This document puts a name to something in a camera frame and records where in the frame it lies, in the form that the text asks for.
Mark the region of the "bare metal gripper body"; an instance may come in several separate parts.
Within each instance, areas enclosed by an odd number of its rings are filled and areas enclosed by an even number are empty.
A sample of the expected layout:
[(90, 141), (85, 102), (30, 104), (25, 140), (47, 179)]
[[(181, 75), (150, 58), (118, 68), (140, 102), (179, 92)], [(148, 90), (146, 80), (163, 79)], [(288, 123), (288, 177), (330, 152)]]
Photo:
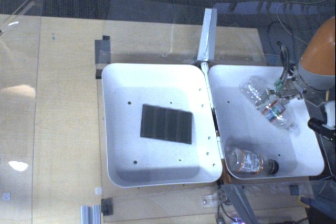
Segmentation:
[(295, 70), (290, 73), (284, 70), (280, 78), (274, 83), (274, 88), (266, 88), (266, 93), (271, 96), (276, 95), (280, 99), (303, 99), (307, 93), (307, 85)]

